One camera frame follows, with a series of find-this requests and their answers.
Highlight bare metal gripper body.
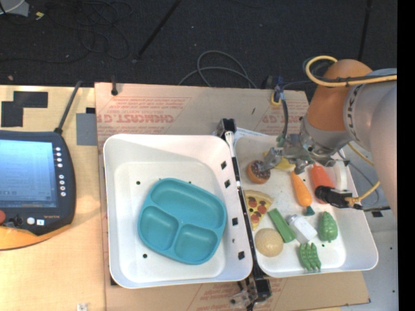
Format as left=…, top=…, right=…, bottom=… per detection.
left=276, top=133, right=338, bottom=171

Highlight yellow banana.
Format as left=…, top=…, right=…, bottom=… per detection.
left=262, top=150, right=297, bottom=173

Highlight orange carrot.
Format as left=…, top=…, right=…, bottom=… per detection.
left=290, top=170, right=316, bottom=217

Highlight orange squeeze bottle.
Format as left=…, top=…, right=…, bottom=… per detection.
left=310, top=163, right=335, bottom=205

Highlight chocolate sprinkled doughnut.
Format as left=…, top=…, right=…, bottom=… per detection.
left=246, top=159, right=272, bottom=185

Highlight pizza slice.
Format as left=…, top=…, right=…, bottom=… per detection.
left=243, top=189, right=274, bottom=233

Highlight green celery stick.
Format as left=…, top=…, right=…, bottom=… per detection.
left=267, top=207, right=297, bottom=244

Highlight white bottle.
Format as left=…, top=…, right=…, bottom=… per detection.
left=285, top=213, right=318, bottom=244

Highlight green artichoke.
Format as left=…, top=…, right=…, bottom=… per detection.
left=317, top=211, right=339, bottom=244

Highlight beige round bread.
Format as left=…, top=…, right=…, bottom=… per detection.
left=254, top=227, right=285, bottom=258

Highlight green pea pods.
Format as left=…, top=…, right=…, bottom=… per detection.
left=298, top=242, right=322, bottom=273

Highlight brown cardboard board red print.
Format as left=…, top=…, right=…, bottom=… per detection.
left=93, top=82, right=372, bottom=311

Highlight white plastic tray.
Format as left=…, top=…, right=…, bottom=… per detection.
left=233, top=134, right=379, bottom=279
left=102, top=133, right=254, bottom=290

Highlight blue divided plate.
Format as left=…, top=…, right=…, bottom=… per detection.
left=137, top=177, right=228, bottom=266

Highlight black cylinder on white bracket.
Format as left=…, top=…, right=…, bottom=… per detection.
left=314, top=161, right=355, bottom=209

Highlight black block with thin wires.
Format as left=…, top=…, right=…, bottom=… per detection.
left=216, top=118, right=237, bottom=139
left=248, top=277, right=272, bottom=301

